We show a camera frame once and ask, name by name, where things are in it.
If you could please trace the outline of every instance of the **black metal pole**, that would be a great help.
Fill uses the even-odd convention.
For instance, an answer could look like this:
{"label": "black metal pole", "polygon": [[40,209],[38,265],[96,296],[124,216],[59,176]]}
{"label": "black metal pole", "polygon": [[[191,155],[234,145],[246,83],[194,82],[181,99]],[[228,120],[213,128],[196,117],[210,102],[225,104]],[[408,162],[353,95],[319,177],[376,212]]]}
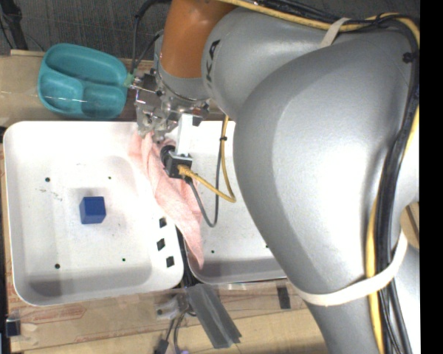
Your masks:
{"label": "black metal pole", "polygon": [[17,49],[28,50],[27,42],[21,29],[21,10],[13,0],[0,0],[3,18],[7,22],[12,33],[13,41]]}

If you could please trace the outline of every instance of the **white strap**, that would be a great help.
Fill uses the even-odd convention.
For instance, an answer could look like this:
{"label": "white strap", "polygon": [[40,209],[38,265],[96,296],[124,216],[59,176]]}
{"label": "white strap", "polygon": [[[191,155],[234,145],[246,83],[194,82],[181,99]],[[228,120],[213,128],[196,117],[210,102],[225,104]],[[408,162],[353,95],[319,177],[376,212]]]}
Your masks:
{"label": "white strap", "polygon": [[334,22],[329,29],[326,31],[325,36],[323,37],[323,40],[320,42],[320,49],[323,47],[330,46],[334,39],[337,37],[338,32],[340,31],[341,26],[347,22],[349,18],[343,17],[340,18],[338,21]]}
{"label": "white strap", "polygon": [[347,286],[339,291],[330,294],[309,294],[308,292],[296,288],[300,297],[306,302],[314,305],[340,305],[353,300],[368,296],[384,288],[397,274],[407,252],[408,241],[404,233],[401,232],[396,252],[389,266],[376,274],[372,278],[359,281]]}

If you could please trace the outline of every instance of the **pink towel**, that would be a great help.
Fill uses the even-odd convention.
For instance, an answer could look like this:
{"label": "pink towel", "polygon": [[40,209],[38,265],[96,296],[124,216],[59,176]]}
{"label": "pink towel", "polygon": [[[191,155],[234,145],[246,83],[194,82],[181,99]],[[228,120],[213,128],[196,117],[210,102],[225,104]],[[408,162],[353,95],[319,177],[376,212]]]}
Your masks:
{"label": "pink towel", "polygon": [[149,179],[157,203],[179,228],[190,254],[195,257],[199,268],[202,268],[204,265],[200,235],[202,214],[190,186],[182,179],[169,178],[164,171],[159,153],[166,145],[174,145],[174,142],[167,139],[157,145],[153,143],[150,133],[144,139],[138,133],[134,133],[129,156]]}

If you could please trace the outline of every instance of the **blue cube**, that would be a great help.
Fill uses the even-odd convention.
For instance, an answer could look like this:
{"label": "blue cube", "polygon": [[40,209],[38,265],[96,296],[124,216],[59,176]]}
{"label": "blue cube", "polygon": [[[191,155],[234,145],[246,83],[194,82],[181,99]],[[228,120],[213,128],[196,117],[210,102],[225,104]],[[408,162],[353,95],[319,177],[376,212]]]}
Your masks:
{"label": "blue cube", "polygon": [[105,199],[103,197],[83,197],[79,209],[82,224],[102,223],[106,217]]}

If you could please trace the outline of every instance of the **teal container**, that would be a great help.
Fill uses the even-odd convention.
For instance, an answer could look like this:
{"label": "teal container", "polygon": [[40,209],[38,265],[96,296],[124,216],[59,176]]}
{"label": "teal container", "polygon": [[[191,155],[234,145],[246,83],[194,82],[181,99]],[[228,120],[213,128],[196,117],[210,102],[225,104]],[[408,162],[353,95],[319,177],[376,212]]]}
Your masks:
{"label": "teal container", "polygon": [[126,103],[128,72],[116,57],[88,47],[56,44],[47,50],[38,75],[38,95],[65,117],[108,120]]}

